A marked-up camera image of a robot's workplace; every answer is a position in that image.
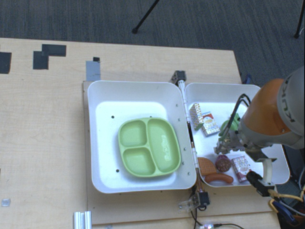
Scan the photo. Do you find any green divided plate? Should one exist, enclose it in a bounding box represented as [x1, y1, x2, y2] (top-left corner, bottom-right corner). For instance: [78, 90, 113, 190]
[118, 117, 182, 178]

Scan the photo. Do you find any white and red carton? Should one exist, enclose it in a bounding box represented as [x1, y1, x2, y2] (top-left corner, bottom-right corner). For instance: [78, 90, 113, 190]
[201, 111, 221, 137]

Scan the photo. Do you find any dark red round salami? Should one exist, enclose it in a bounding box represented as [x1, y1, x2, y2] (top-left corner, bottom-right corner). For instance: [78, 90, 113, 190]
[215, 154, 233, 173]

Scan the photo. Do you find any pink and red carton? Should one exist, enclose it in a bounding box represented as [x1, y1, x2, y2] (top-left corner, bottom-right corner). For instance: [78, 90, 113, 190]
[231, 155, 252, 184]

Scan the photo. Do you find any white plastic tray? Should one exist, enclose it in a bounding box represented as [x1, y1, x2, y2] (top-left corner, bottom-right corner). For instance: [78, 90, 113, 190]
[87, 80, 197, 194]
[184, 82, 291, 188]

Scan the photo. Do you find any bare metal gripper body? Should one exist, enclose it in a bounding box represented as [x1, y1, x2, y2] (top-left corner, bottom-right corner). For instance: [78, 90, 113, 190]
[223, 132, 255, 154]

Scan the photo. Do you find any green broccoli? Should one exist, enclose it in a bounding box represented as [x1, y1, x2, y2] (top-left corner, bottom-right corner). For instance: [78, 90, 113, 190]
[218, 113, 241, 138]

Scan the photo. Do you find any yellow patterned carton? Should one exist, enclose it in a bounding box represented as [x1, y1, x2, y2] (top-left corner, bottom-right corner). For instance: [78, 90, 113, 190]
[189, 103, 205, 126]

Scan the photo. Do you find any orange biscuit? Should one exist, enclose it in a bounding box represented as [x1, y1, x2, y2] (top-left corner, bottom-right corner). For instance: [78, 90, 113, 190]
[197, 156, 216, 177]

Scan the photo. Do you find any thin black and white rod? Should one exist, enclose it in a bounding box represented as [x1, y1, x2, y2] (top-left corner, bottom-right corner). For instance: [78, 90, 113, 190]
[178, 79, 203, 193]

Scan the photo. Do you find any black cylinder on white bracket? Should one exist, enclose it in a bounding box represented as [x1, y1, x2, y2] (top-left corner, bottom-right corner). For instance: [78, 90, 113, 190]
[246, 157, 278, 198]

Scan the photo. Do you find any black stand leg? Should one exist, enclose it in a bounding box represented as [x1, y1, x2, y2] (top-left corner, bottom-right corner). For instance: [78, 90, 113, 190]
[132, 0, 173, 34]
[294, 0, 305, 39]

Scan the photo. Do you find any orange sausage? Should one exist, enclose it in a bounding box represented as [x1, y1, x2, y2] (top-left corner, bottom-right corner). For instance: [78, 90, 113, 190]
[204, 173, 234, 184]

